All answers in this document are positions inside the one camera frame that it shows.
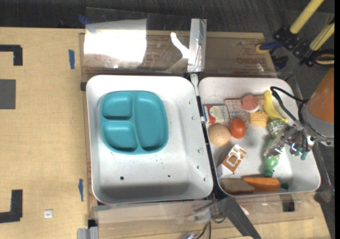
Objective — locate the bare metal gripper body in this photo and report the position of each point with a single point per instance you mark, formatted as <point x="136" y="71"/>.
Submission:
<point x="298" y="138"/>

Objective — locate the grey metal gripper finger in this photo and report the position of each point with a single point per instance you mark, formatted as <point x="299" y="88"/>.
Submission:
<point x="273" y="150"/>
<point x="283" y="134"/>

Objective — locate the green plastic bottle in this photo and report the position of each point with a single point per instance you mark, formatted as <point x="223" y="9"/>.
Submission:
<point x="271" y="165"/>

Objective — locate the white plastic tray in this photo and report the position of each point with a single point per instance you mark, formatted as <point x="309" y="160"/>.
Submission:
<point x="255" y="153"/>
<point x="148" y="174"/>

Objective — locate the yellow ridged block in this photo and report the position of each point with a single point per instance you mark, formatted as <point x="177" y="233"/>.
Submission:
<point x="259" y="119"/>

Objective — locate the yellow banana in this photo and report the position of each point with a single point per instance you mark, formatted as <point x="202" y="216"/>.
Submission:
<point x="271" y="107"/>

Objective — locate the orange carrot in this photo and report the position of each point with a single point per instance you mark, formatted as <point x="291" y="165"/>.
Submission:
<point x="263" y="183"/>

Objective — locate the tan biscuit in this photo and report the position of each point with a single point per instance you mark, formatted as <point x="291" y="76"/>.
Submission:
<point x="261" y="100"/>

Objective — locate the orange and white carton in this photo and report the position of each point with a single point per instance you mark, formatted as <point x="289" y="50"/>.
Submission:
<point x="233" y="159"/>

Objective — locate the red tomato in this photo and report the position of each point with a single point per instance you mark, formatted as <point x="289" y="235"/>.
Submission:
<point x="237" y="128"/>

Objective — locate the pink sausage slice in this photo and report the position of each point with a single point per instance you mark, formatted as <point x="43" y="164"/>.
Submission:
<point x="249" y="103"/>

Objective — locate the brown bread slice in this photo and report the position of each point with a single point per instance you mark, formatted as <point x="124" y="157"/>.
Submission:
<point x="236" y="186"/>

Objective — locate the white and pink packet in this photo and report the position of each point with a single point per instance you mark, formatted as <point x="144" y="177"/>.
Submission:
<point x="235" y="107"/>

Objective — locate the tan bread roll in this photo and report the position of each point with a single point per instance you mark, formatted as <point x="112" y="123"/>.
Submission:
<point x="219" y="134"/>

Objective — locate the red and white juice carton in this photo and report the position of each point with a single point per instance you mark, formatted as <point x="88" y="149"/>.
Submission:
<point x="216" y="114"/>

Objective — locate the teal divided plate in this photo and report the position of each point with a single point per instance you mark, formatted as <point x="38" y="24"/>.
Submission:
<point x="148" y="121"/>

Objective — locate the small white square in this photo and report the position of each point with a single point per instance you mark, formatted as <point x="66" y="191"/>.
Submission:
<point x="48" y="213"/>

